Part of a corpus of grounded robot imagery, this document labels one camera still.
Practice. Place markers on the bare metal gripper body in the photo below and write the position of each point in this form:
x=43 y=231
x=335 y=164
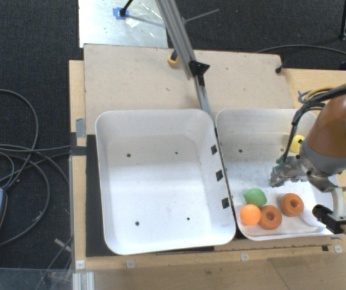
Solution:
x=297 y=167

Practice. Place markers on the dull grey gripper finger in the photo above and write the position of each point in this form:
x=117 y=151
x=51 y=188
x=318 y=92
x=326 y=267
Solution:
x=276 y=177
x=290 y=179

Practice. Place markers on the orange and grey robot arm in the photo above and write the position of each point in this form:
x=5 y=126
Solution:
x=331 y=131

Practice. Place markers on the yellow lemon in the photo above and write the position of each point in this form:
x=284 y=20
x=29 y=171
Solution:
x=298 y=143

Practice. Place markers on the white plastic tray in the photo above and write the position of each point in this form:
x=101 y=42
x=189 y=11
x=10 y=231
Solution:
x=251 y=165
x=160 y=186

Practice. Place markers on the green lime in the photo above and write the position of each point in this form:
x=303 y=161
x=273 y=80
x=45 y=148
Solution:
x=255 y=197

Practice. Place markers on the brown doughnut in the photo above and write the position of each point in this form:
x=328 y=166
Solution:
x=270 y=221
x=287 y=208

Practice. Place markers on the orange ball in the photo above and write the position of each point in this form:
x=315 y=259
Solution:
x=250 y=214

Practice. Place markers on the thin black rod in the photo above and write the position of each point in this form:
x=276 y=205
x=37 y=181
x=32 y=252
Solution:
x=223 y=174

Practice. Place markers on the pale wood board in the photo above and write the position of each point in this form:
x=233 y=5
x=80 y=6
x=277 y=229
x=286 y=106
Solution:
x=136 y=80

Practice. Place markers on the black cylinder on white bracket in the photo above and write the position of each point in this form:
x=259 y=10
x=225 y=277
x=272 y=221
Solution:
x=326 y=215

